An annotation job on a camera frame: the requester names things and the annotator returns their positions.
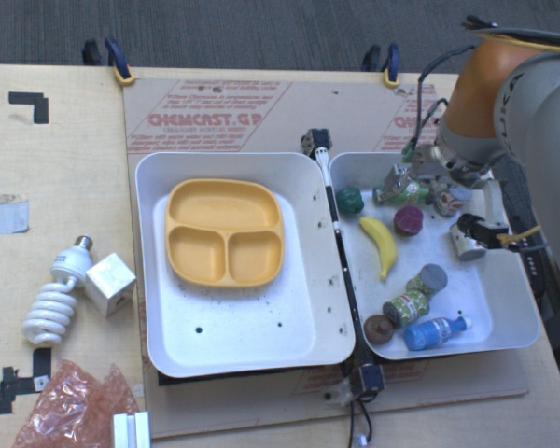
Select white ridged block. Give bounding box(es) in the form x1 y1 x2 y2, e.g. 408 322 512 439
112 410 152 448

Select white spiral light bulb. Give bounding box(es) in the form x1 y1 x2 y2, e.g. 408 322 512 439
21 234 96 349

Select pink bubble wrap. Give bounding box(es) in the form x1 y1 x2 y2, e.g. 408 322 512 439
11 358 142 448

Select purple grapes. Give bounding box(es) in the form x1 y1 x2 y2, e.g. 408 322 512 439
393 204 425 238

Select black cylinder on white bracket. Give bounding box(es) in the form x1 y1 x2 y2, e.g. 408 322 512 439
456 179 512 252

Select brown cardboard board red print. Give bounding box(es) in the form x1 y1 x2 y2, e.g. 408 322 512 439
122 77 529 440

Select white plastic tray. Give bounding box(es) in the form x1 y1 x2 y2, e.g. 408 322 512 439
134 151 357 379
328 151 541 361

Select green patterned can dark lid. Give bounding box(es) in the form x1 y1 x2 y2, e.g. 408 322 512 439
382 288 431 330

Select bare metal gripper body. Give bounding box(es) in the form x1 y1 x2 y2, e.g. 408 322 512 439
407 143 492 189

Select brown doughnut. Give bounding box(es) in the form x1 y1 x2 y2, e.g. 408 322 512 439
362 314 396 346

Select blue bottle white cap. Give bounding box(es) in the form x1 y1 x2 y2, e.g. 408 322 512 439
402 315 474 352

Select yellow divided plate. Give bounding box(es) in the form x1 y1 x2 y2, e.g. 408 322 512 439
164 177 287 289

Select yellow banana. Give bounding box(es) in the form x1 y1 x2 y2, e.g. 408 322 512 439
357 215 399 282

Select white can with red print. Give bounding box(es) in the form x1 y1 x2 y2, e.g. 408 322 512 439
431 185 473 218

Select green patterned can grey lid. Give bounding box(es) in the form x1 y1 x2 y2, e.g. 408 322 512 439
405 263 449 299

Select white cube block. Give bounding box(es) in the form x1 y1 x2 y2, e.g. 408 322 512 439
84 252 138 318

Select black block with thin wires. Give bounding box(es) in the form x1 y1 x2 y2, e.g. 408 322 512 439
356 363 386 395
301 128 333 156

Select thin black and white rod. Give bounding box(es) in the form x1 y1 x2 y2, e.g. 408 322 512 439
315 147 375 369

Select green broccoli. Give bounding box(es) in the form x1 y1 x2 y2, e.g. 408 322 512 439
335 186 366 216

